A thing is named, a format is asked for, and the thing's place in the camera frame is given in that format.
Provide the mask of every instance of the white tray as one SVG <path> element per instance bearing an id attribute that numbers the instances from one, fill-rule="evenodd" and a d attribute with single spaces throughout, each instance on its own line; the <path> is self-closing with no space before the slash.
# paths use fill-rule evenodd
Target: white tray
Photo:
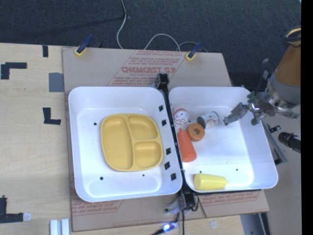
<path id="1" fill-rule="evenodd" d="M 204 138 L 192 142 L 197 158 L 183 163 L 186 182 L 197 192 L 223 192 L 254 190 L 274 187 L 278 181 L 276 166 L 261 123 L 253 126 L 253 114 L 248 113 L 240 120 L 224 125 L 223 119 L 235 106 L 247 102 L 249 91 L 241 87 L 176 87 L 170 91 L 172 113 L 184 108 L 190 122 L 175 125 L 179 128 L 197 122 L 197 117 L 216 112 L 219 125 L 205 129 Z M 219 190 L 201 191 L 194 187 L 196 173 L 224 176 L 229 183 Z"/>
<path id="2" fill-rule="evenodd" d="M 70 92 L 68 104 L 75 189 L 80 198 L 100 202 L 180 190 L 182 176 L 160 91 L 149 87 L 78 87 Z M 100 126 L 105 117 L 113 114 L 144 114 L 156 122 L 164 154 L 160 165 L 144 171 L 120 172 L 106 164 Z"/>

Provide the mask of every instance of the ketchup bottle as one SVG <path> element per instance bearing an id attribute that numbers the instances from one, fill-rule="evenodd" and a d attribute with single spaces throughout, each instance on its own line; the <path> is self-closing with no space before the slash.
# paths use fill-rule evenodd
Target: ketchup bottle
<path id="1" fill-rule="evenodd" d="M 190 137 L 186 131 L 181 128 L 177 133 L 178 145 L 183 162 L 191 162 L 197 158 L 196 151 L 193 144 L 191 143 Z"/>

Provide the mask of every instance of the orange donut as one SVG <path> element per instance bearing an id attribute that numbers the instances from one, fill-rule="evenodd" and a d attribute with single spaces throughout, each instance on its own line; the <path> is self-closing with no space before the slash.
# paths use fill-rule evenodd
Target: orange donut
<path id="1" fill-rule="evenodd" d="M 191 141 L 200 141 L 204 137 L 204 128 L 198 123 L 190 124 L 186 131 Z"/>

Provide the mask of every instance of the cardboard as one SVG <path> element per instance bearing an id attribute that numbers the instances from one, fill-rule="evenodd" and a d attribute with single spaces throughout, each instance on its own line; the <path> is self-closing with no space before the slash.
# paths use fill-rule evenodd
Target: cardboard
<path id="1" fill-rule="evenodd" d="M 63 48 L 66 102 L 67 144 L 71 187 L 73 231 L 134 226 L 174 221 L 176 215 L 164 215 L 163 206 L 176 194 L 130 200 L 88 203 L 75 192 L 68 95 L 80 86 L 154 86 L 158 73 L 168 73 L 169 90 L 177 86 L 231 86 L 222 54 L 197 53 L 192 61 L 186 52 L 88 48 L 84 55 L 74 47 Z M 197 211 L 185 219 L 266 212 L 268 204 L 262 190 L 199 196 Z"/>

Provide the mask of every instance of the yellow clamp pad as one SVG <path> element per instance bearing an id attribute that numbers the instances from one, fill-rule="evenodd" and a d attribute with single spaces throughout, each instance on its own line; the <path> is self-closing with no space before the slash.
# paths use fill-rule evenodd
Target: yellow clamp pad
<path id="1" fill-rule="evenodd" d="M 77 49 L 74 51 L 74 53 L 75 53 L 77 56 L 80 57 L 80 56 L 82 56 L 82 55 L 86 52 L 87 48 L 85 48 L 82 52 L 78 53 L 77 50 L 78 50 L 79 47 L 77 47 Z"/>
<path id="2" fill-rule="evenodd" d="M 191 52 L 191 51 L 187 52 L 187 54 L 185 55 L 185 58 L 186 58 L 186 60 L 188 60 L 188 61 L 193 60 L 193 59 L 195 58 L 195 56 L 196 56 L 196 54 L 194 54 L 191 58 L 188 57 L 188 55 L 189 55 L 190 52 Z"/>

